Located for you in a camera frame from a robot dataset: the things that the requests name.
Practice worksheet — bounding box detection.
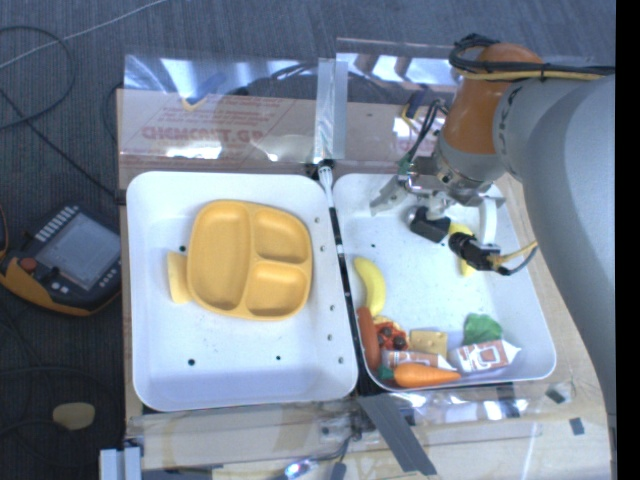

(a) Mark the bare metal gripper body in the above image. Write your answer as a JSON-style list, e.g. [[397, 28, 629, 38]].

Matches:
[[398, 155, 496, 210]]

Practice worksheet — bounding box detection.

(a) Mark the yellow banana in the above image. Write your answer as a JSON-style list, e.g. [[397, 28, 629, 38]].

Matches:
[[448, 221, 479, 278], [353, 256, 387, 318]]

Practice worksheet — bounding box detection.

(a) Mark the white plastic tray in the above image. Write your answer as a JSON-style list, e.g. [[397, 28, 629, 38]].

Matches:
[[332, 172, 558, 394], [125, 170, 360, 413]]

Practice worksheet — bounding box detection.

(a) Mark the brown cardboard board red print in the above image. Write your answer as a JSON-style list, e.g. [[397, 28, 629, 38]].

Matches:
[[115, 87, 615, 480]]

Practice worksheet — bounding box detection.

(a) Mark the green lettuce leaf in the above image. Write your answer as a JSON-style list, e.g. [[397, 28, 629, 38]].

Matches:
[[462, 312, 505, 347]]

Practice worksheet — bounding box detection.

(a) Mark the pizza slice with dark toppings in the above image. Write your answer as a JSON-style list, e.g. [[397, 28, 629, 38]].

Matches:
[[372, 316, 409, 352]]

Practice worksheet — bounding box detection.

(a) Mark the yellow cheese slice with holes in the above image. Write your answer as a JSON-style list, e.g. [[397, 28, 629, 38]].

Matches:
[[409, 329, 449, 359]]

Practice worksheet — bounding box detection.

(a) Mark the orange-red sausage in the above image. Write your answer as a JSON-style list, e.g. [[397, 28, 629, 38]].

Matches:
[[355, 306, 383, 373]]

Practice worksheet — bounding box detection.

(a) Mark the white and brown packet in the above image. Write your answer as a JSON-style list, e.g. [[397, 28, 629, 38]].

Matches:
[[380, 349, 458, 372]]

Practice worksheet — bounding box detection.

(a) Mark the white and brown carton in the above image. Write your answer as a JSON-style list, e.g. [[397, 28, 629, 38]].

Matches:
[[447, 339, 523, 375]]

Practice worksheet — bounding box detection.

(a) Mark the orange carrot with green top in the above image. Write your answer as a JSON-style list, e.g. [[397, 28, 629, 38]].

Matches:
[[376, 361, 463, 390]]

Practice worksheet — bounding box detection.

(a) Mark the yellow divided plate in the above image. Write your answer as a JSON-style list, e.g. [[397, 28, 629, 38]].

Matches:
[[185, 198, 315, 323]]

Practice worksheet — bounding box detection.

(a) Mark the pale yellow flat slice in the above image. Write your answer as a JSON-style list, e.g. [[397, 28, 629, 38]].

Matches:
[[166, 250, 194, 305]]

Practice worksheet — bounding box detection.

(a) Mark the pale yellow oval object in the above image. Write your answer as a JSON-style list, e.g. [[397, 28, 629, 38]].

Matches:
[[51, 401, 97, 432]]

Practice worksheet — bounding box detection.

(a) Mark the black cylinder on white bracket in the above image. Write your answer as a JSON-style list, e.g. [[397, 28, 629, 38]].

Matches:
[[447, 187, 504, 273]]

